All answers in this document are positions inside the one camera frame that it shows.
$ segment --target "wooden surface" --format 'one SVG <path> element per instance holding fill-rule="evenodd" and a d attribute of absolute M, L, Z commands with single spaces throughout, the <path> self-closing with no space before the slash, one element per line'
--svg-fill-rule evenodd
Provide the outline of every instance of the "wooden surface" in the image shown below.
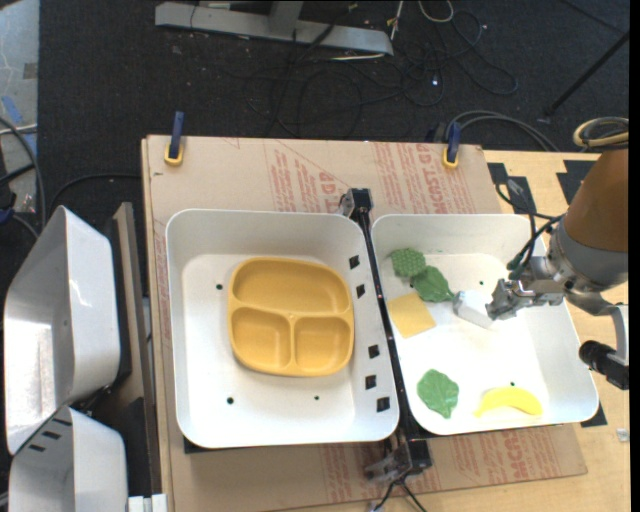
<path fill-rule="evenodd" d="M 581 153 L 522 153 L 522 152 L 486 152 L 486 161 L 493 166 L 492 170 L 504 170 L 511 177 L 526 178 L 531 189 L 537 210 L 546 214 L 559 214 L 566 210 L 566 197 L 559 183 L 558 174 L 566 173 L 566 161 L 593 161 L 594 155 Z M 149 179 L 148 168 L 143 164 L 145 183 Z M 151 191 L 145 187 L 145 202 L 152 203 Z M 504 213 L 512 213 L 513 209 L 501 203 Z M 145 220 L 148 235 L 148 253 L 154 260 L 153 215 L 150 208 L 145 209 Z M 157 307 L 158 289 L 151 279 L 151 301 Z M 628 302 L 628 287 L 622 285 L 605 294 L 612 302 Z M 593 318 L 586 313 L 570 307 L 576 331 L 581 341 L 595 339 L 609 345 L 615 345 L 613 324 L 608 318 Z M 160 332 L 159 319 L 152 318 L 154 333 Z M 164 375 L 162 358 L 155 358 L 155 375 Z M 562 510 L 568 512 L 602 510 L 622 512 L 630 510 L 630 444 L 619 439 L 617 430 L 629 430 L 629 394 L 608 384 L 600 375 L 594 375 L 596 385 L 607 424 L 583 428 L 575 425 L 588 473 L 578 477 L 542 480 L 527 483 L 508 484 L 493 487 L 481 487 L 471 490 L 447 491 L 419 495 L 418 498 L 429 512 L 447 511 L 512 511 L 538 512 L 541 509 Z M 159 408 L 166 403 L 165 389 L 156 385 Z M 160 455 L 163 460 L 163 486 L 171 486 L 170 439 L 166 428 L 163 428 L 162 417 L 159 417 Z M 265 489 L 265 493 L 277 492 Z M 211 510 L 217 510 L 212 504 Z M 344 503 L 331 506 L 289 509 L 295 512 L 363 512 L 370 510 L 367 502 Z M 403 497 L 390 499 L 386 504 L 386 512 L 415 511 L 410 500 Z"/>

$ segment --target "yellow divided plate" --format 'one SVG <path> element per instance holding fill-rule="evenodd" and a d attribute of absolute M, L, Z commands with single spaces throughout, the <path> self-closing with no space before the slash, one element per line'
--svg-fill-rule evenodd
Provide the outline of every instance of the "yellow divided plate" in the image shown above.
<path fill-rule="evenodd" d="M 241 263 L 231 276 L 228 326 L 236 358 L 265 373 L 330 375 L 353 353 L 349 287 L 318 263 L 275 257 Z"/>

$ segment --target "banana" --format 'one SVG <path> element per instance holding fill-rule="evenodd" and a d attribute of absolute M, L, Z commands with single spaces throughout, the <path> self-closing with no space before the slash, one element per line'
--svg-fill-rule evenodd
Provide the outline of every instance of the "banana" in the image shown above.
<path fill-rule="evenodd" d="M 515 386 L 490 389 L 483 395 L 480 407 L 473 414 L 479 418 L 486 411 L 503 406 L 515 407 L 533 416 L 542 414 L 542 404 L 536 396 Z"/>

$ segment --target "cardboard sheet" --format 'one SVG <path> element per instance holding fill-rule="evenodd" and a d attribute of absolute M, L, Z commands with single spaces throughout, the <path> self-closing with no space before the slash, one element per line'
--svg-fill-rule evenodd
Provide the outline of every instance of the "cardboard sheet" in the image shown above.
<path fill-rule="evenodd" d="M 451 171 L 441 164 L 438 144 L 187 137 L 183 164 L 170 167 L 163 161 L 168 141 L 144 140 L 142 167 L 162 483 L 170 510 L 258 512 L 379 499 L 386 485 L 368 481 L 363 468 L 380 460 L 380 443 L 186 453 L 175 413 L 165 226 L 187 208 L 334 212 L 350 187 L 372 191 L 376 216 L 499 213 L 484 154 L 461 146 L 459 168 Z M 408 481 L 415 493 L 587 471 L 572 425 L 437 437 L 430 448 L 434 467 Z"/>

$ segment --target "cheese slice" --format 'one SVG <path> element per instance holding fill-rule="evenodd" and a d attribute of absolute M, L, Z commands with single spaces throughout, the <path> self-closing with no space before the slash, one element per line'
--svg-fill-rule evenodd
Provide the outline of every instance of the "cheese slice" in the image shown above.
<path fill-rule="evenodd" d="M 414 292 L 387 301 L 387 310 L 403 338 L 410 338 L 436 325 L 427 305 Z"/>

